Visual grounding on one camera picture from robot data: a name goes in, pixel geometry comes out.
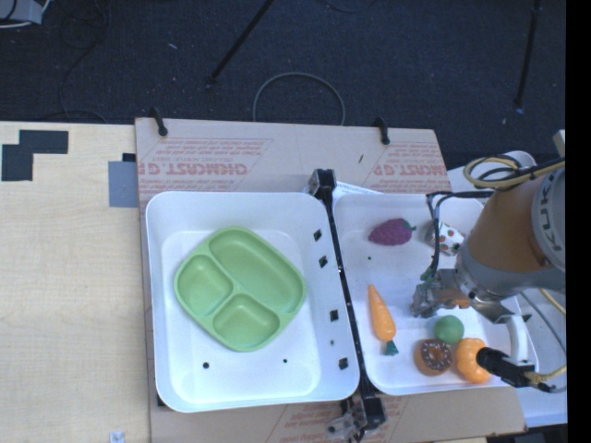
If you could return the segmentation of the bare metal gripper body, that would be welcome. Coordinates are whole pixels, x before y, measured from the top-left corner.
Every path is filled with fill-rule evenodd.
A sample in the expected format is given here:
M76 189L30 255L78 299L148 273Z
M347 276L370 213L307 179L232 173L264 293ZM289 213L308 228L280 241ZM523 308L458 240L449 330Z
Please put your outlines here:
M457 283L454 269L440 269L434 274L425 273L421 279L422 282L418 285L422 285L426 291L428 303L439 302L440 309L467 309L472 306L470 298Z

